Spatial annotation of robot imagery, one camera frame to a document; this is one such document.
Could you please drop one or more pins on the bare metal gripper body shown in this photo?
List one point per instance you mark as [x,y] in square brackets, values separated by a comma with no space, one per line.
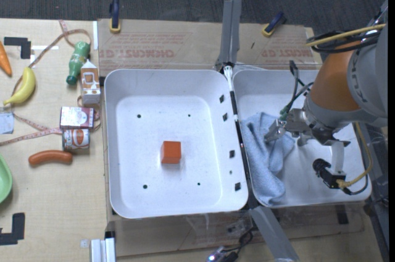
[308,126]

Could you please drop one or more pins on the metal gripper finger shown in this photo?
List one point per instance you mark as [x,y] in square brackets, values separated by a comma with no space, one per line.
[275,130]
[304,138]

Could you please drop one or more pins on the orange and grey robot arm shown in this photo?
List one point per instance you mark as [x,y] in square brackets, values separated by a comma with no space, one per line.
[336,84]

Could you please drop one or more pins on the light blue towel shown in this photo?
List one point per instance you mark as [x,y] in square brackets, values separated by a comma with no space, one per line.
[262,162]

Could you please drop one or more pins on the white plastic tray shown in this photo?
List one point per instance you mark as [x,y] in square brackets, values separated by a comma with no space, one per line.
[148,137]
[311,174]

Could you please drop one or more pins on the orange cube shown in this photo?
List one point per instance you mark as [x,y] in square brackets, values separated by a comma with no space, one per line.
[170,152]

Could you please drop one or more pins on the brown cardboard board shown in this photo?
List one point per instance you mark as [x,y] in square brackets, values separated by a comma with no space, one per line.
[172,47]

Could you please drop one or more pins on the white and brown carton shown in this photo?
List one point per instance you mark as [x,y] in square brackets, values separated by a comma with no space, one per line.
[90,83]

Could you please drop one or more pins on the red and white packet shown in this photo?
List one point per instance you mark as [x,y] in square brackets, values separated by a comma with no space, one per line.
[77,117]

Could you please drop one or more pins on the red and white can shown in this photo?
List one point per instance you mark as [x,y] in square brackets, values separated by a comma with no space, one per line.
[76,139]

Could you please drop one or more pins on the green bottle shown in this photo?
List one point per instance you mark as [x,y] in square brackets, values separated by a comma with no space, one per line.
[77,61]

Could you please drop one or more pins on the brown sausage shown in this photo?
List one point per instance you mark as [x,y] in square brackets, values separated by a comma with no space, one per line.
[51,157]

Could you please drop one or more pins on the pink measuring tape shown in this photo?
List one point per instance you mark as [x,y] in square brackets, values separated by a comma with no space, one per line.
[34,131]

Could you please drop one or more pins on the yellow banana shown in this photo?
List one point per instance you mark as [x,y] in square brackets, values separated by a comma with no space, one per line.
[26,86]

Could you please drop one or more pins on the white paper card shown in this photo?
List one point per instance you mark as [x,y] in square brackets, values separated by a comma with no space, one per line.
[6,123]

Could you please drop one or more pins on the green divided plate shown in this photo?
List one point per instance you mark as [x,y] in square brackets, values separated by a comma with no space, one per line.
[4,180]

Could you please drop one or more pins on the orange carrot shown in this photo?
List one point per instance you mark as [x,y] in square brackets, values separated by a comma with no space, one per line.
[5,61]

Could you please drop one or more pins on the black cylinder on white bracket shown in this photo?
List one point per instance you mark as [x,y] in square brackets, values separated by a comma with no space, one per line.
[328,175]

